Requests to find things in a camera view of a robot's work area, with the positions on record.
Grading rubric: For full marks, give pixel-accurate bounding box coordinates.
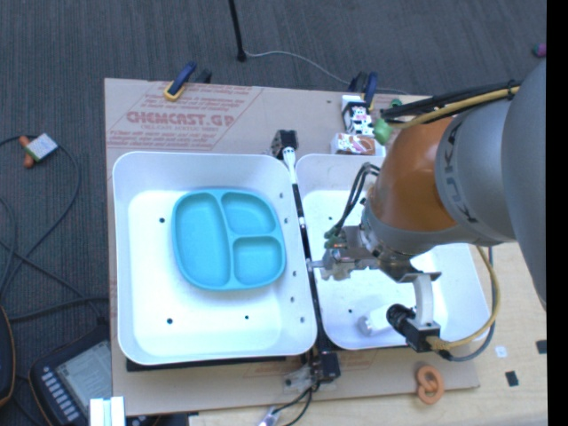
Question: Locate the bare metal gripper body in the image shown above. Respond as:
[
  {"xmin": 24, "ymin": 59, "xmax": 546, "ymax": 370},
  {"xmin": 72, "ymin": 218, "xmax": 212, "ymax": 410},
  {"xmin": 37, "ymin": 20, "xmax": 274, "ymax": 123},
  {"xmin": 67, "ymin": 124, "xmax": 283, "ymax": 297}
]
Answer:
[{"xmin": 335, "ymin": 225, "xmax": 421, "ymax": 283}]

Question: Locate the white plastic tray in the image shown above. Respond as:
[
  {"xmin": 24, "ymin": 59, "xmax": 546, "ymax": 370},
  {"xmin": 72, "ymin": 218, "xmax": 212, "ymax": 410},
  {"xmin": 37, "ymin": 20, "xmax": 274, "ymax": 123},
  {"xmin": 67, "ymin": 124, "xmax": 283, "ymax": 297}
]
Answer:
[
  {"xmin": 112, "ymin": 151, "xmax": 319, "ymax": 367},
  {"xmin": 295, "ymin": 152, "xmax": 492, "ymax": 351}
]

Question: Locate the thin black and white rod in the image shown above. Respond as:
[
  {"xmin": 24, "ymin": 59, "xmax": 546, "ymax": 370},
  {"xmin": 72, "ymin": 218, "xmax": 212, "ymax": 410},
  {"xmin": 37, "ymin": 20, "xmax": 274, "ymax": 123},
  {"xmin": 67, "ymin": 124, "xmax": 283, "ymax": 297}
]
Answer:
[{"xmin": 281, "ymin": 146, "xmax": 326, "ymax": 352}]

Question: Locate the small white bottle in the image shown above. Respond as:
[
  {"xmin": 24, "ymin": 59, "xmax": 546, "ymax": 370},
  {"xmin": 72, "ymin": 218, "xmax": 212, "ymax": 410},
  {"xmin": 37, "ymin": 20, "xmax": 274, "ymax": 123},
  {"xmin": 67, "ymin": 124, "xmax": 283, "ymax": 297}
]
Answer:
[{"xmin": 357, "ymin": 306, "xmax": 394, "ymax": 337}]

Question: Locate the brown and white carton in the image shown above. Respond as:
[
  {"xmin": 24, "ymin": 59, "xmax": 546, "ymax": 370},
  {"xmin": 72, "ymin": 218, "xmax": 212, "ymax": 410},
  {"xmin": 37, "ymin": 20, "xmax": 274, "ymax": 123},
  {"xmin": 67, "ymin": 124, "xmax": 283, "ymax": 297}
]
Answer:
[{"xmin": 330, "ymin": 132, "xmax": 386, "ymax": 156}]

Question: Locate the blue divided plate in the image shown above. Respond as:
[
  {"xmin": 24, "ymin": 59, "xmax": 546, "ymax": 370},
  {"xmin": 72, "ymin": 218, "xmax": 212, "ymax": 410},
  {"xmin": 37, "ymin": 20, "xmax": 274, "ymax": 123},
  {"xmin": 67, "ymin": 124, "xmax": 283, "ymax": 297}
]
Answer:
[{"xmin": 171, "ymin": 187, "xmax": 288, "ymax": 291}]

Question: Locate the white carton with cow print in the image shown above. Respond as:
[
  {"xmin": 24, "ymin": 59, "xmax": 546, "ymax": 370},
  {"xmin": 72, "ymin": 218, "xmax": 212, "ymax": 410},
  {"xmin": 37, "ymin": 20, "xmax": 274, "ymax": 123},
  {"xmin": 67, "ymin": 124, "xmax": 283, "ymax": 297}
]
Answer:
[{"xmin": 340, "ymin": 94, "xmax": 375, "ymax": 136}]

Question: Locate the orange pretzel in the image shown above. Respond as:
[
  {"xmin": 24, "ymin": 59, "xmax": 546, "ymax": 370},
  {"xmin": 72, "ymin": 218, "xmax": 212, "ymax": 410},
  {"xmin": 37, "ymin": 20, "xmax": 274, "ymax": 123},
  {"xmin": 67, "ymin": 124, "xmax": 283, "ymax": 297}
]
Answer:
[{"xmin": 415, "ymin": 365, "xmax": 445, "ymax": 405}]

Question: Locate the brown cardboard board red print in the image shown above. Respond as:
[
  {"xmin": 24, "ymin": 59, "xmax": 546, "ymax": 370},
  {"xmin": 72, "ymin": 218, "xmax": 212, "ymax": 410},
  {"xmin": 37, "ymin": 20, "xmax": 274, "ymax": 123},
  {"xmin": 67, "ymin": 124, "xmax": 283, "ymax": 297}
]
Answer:
[{"xmin": 104, "ymin": 77, "xmax": 481, "ymax": 417}]

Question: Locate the orange sausage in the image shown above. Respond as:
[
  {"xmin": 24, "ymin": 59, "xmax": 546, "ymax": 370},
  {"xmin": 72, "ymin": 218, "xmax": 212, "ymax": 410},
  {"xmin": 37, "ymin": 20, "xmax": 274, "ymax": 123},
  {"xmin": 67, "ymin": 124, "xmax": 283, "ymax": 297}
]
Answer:
[{"xmin": 18, "ymin": 135, "xmax": 36, "ymax": 170}]

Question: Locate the black cylinder on white bracket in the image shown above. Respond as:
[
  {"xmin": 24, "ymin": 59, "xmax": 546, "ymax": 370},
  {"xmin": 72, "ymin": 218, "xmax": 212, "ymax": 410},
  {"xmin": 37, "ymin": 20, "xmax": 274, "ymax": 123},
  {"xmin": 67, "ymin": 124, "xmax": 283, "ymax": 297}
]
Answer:
[{"xmin": 384, "ymin": 271, "xmax": 444, "ymax": 353}]

